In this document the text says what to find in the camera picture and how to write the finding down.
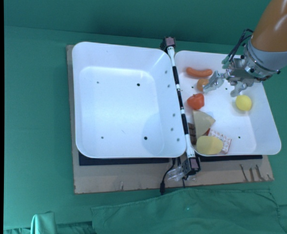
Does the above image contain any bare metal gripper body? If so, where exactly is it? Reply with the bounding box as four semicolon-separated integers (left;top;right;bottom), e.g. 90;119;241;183
224;54;278;87

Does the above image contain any orange curved toy food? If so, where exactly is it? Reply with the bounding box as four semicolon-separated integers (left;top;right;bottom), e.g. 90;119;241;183
196;78;210;93

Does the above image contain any yellow toy lemon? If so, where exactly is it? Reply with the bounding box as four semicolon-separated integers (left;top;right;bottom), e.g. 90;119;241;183
235;94;253;112

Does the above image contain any orange toy sausage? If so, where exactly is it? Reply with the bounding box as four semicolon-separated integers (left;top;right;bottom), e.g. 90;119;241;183
185;66;213;78

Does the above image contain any red toy pepper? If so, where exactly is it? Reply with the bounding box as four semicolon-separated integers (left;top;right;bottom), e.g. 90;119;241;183
187;93;205;111

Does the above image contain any black and white thin rod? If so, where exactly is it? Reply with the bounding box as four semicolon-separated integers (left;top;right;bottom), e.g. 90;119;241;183
167;46;195;159

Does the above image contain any white plastic tray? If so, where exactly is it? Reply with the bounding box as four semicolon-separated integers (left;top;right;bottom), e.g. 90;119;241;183
71;41;188;159
174;50;282;157

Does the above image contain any beige toy cheese wedge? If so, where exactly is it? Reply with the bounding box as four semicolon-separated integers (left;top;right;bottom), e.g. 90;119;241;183
191;109;216;137

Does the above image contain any brown toy chocolate bar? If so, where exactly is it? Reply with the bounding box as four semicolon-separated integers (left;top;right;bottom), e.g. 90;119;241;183
187;122;198;145

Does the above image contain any white and red packet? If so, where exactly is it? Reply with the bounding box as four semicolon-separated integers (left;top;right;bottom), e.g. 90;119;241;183
207;128;232;155

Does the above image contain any yellow oval toy food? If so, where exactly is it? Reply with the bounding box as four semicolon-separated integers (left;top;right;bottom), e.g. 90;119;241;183
196;135;224;156

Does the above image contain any brown cardboard board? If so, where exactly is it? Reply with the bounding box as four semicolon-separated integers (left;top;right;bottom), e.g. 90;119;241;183
66;44;275;195

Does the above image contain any green cloth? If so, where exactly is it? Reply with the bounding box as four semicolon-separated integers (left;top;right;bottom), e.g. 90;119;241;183
91;188;287;234

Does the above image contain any black block with wires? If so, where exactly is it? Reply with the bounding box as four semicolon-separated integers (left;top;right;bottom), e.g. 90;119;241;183
160;36;177;52
181;156;201;180

